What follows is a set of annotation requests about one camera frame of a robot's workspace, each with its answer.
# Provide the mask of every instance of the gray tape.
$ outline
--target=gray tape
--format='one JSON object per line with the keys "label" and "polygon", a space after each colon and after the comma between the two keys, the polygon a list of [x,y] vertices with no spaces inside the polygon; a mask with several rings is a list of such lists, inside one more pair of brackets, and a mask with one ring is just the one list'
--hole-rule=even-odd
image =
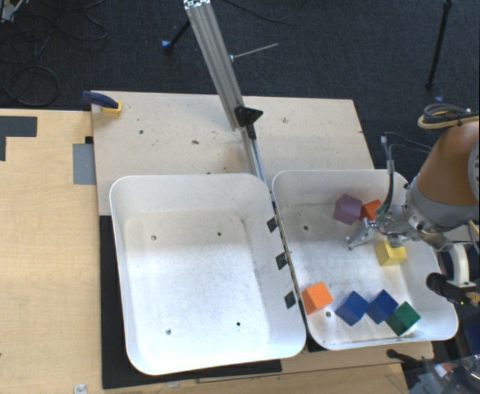
{"label": "gray tape", "polygon": [[94,146],[92,144],[73,144],[74,184],[95,185]]}

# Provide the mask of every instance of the metal pole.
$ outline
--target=metal pole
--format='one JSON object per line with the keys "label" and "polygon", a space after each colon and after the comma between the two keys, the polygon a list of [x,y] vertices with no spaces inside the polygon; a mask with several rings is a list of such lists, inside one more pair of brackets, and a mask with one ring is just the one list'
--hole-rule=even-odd
{"label": "metal pole", "polygon": [[190,21],[185,22],[172,41],[162,41],[162,45],[165,48],[165,53],[172,54],[172,51],[174,51],[174,46],[180,40],[181,36],[189,29],[189,26]]}
{"label": "metal pole", "polygon": [[236,117],[236,109],[244,107],[245,104],[213,6],[210,0],[184,0],[183,3],[231,129],[234,131],[240,129],[253,173],[267,184],[255,135],[251,136],[253,133],[249,134],[248,127],[241,126]]}
{"label": "metal pole", "polygon": [[442,46],[442,40],[444,39],[444,32],[446,31],[447,15],[451,7],[453,6],[452,0],[444,1],[444,13],[442,14],[442,20],[440,23],[440,31],[438,33],[437,47],[433,56],[433,63],[431,71],[429,72],[429,78],[427,79],[426,88],[431,89],[433,86],[433,79],[435,78],[435,71],[437,70],[438,57],[440,56],[440,48]]}

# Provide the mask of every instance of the tripod leg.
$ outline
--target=tripod leg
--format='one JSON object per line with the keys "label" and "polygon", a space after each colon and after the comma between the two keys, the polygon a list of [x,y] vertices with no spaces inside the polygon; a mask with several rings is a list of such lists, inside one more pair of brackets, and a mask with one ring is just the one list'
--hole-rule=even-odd
{"label": "tripod leg", "polygon": [[453,6],[452,0],[444,1],[444,13],[442,13],[442,20],[440,23],[440,31],[438,33],[437,47],[435,48],[435,54],[433,56],[433,63],[431,65],[431,71],[429,72],[429,78],[427,79],[426,89],[431,89],[433,86],[433,79],[435,78],[435,71],[437,70],[438,57],[440,56],[440,48],[442,46],[442,40],[444,39],[444,32],[446,31],[447,15]]}
{"label": "tripod leg", "polygon": [[162,46],[165,48],[165,53],[172,54],[172,51],[174,51],[174,46],[180,40],[181,36],[189,29],[189,26],[190,21],[185,22],[172,41],[162,41]]}

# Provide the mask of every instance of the blue clamp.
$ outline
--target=blue clamp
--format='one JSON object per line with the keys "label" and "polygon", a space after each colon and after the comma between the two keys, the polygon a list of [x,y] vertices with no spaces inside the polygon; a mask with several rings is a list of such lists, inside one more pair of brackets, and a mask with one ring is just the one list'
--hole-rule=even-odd
{"label": "blue clamp", "polygon": [[121,112],[121,102],[115,99],[109,98],[107,95],[99,94],[97,92],[83,91],[81,97],[82,103],[90,103],[92,105],[98,105],[101,107],[101,111],[110,114],[119,114]]}

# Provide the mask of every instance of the wooden block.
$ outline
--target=wooden block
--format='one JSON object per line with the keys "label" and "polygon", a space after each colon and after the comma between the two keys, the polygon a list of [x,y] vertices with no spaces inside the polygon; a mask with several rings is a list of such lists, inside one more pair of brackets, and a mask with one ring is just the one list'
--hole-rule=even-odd
{"label": "wooden block", "polygon": [[304,289],[302,291],[302,299],[304,300],[304,308],[307,315],[318,311],[332,302],[331,293],[324,282],[316,283]]}
{"label": "wooden block", "polygon": [[407,252],[403,246],[393,248],[387,240],[382,240],[374,247],[378,262],[381,266],[393,266],[407,259]]}
{"label": "wooden block", "polygon": [[397,307],[398,302],[396,302],[389,292],[382,289],[369,303],[367,314],[376,324],[379,324],[389,318]]}
{"label": "wooden block", "polygon": [[417,311],[408,302],[404,302],[386,319],[386,323],[397,336],[401,336],[415,325],[420,318]]}
{"label": "wooden block", "polygon": [[336,308],[335,314],[352,327],[363,317],[368,307],[369,303],[357,291],[352,291]]}
{"label": "wooden block", "polygon": [[362,209],[360,210],[359,220],[363,220],[363,218],[374,220],[377,217],[377,214],[375,212],[377,208],[380,207],[381,204],[382,202],[379,199],[363,204]]}
{"label": "wooden block", "polygon": [[347,225],[352,225],[358,219],[361,209],[362,200],[344,194],[336,201],[333,217]]}

